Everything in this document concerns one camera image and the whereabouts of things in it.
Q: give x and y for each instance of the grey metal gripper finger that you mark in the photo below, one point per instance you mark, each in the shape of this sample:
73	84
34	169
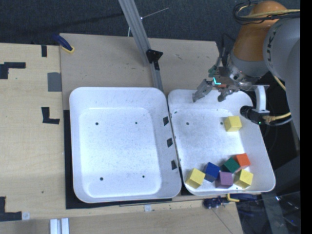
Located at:
224	95
202	89

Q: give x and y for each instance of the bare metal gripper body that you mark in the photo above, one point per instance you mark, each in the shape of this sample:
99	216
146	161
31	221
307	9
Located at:
230	80

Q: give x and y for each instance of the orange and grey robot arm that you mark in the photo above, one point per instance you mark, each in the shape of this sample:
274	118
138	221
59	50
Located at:
253	43

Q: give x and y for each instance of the yellow cube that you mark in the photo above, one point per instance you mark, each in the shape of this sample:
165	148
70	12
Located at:
243	178
232	123
195	177

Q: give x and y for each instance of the white plastic tray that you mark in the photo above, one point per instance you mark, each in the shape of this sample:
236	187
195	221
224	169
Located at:
122	150
204	140

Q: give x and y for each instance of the orange cube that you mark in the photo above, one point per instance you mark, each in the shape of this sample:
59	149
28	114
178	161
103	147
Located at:
243	160

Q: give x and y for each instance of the green cube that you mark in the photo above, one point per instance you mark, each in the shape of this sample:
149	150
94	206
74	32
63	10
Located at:
231	165

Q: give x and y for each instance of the blue cube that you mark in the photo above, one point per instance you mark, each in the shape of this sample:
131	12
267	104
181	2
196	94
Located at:
211	170

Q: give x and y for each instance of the purple cube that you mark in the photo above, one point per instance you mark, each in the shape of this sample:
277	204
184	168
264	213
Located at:
224	179

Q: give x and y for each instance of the black cylinder on white bracket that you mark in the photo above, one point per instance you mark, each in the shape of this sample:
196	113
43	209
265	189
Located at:
253	114

